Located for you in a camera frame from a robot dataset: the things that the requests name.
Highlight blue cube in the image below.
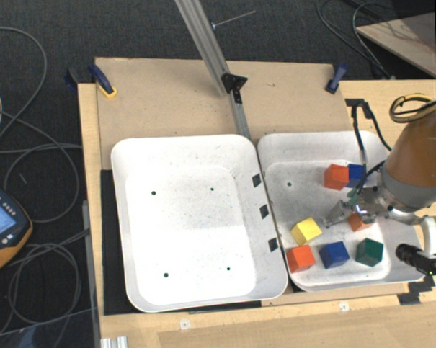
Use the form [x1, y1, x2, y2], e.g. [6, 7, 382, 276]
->
[318, 240, 351, 270]
[344, 162, 368, 189]

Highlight green cube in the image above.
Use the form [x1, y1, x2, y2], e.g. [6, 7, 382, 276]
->
[354, 236, 386, 268]

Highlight white plastic tray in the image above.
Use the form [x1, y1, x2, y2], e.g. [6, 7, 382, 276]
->
[255, 126, 427, 295]
[110, 131, 291, 315]

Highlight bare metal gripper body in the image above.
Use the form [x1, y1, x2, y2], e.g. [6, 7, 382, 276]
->
[356, 184, 424, 227]

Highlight yellow cube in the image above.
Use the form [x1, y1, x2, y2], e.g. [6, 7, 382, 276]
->
[289, 216, 324, 247]

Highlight brown cardboard board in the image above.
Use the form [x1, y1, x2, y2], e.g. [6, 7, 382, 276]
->
[94, 44, 408, 315]

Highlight black cylinder on white bracket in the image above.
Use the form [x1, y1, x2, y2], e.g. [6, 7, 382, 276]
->
[393, 213, 436, 279]

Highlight orange cube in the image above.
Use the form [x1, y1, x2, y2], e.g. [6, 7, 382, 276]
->
[322, 163, 351, 192]
[285, 244, 318, 274]
[347, 212, 373, 233]

